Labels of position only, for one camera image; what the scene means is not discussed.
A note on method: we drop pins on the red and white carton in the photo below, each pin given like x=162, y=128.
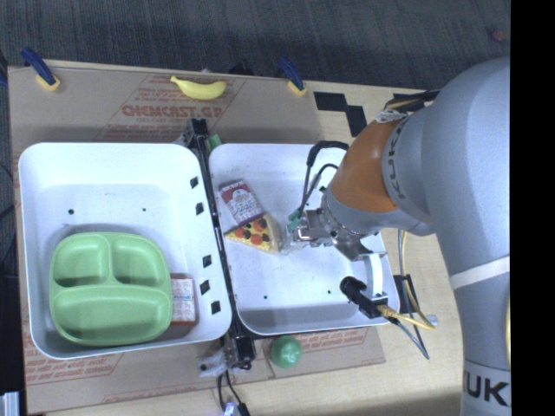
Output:
x=239, y=202

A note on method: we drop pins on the white plastic tray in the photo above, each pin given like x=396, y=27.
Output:
x=295, y=280
x=117, y=180

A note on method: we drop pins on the orange and white carton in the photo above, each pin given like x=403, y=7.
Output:
x=184, y=301

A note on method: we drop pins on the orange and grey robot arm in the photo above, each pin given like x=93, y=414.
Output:
x=451, y=176

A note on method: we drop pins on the thin black rod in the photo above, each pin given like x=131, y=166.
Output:
x=219, y=236

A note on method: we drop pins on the yellow banana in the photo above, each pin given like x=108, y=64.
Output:
x=200, y=88

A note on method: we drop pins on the green divided plate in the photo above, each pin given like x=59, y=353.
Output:
x=108, y=290

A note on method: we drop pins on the toy pizza slice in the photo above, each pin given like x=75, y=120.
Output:
x=256, y=234

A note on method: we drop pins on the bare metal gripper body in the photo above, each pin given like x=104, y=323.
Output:
x=321, y=228

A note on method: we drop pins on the brown cardboard board red print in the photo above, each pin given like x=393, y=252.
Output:
x=130, y=115

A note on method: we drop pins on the green round toy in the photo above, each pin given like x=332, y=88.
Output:
x=286, y=352

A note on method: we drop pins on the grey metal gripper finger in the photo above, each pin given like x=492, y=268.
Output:
x=291, y=247
x=301, y=234

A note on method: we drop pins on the black cylinder on white bracket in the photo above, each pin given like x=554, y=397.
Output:
x=373, y=275

